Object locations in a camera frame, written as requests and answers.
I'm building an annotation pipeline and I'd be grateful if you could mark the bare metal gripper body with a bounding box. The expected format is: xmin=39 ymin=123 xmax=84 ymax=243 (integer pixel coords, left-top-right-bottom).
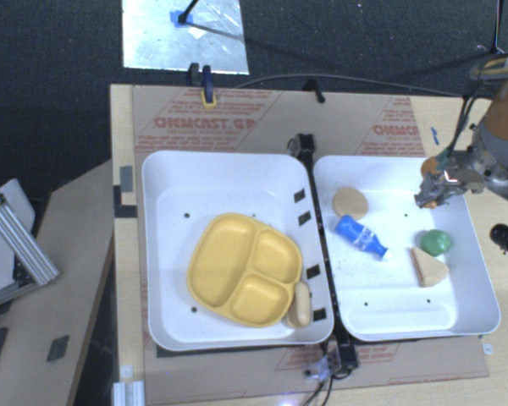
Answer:
xmin=443 ymin=149 xmax=508 ymax=203

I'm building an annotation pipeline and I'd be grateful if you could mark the green round toy food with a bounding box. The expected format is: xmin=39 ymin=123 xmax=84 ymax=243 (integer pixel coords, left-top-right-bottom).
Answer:
xmin=419 ymin=228 xmax=454 ymax=258

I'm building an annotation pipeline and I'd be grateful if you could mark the beige round biscuit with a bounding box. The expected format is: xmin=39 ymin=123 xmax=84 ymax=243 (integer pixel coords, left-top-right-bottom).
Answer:
xmin=331 ymin=186 xmax=370 ymax=221

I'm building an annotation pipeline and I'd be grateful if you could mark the beige sandwich wedge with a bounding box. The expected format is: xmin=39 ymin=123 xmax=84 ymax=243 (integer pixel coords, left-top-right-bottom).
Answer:
xmin=409 ymin=245 xmax=451 ymax=288

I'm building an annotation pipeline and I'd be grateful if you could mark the blue bottle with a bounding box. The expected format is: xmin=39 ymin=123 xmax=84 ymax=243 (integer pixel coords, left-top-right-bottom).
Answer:
xmin=334 ymin=213 xmax=390 ymax=262

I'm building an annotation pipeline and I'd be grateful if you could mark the thin black rod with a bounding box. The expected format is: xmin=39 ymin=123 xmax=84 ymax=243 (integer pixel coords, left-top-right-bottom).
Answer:
xmin=303 ymin=155 xmax=349 ymax=347

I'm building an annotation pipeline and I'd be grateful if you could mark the white plastic tray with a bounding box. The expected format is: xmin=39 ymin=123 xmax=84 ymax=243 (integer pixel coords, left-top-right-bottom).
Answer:
xmin=141 ymin=150 xmax=336 ymax=352
xmin=312 ymin=155 xmax=502 ymax=343

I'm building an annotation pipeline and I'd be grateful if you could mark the beige bread roll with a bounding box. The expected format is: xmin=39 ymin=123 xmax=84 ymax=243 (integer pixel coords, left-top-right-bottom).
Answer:
xmin=285 ymin=280 xmax=313 ymax=330

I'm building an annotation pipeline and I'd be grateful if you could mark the brown cardboard board red print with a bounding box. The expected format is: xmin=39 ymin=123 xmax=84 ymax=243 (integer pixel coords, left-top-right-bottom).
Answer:
xmin=130 ymin=84 xmax=490 ymax=406

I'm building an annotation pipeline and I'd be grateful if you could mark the yellow divided plate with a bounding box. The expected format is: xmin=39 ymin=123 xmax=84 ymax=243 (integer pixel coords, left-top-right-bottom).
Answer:
xmin=185 ymin=211 xmax=304 ymax=329

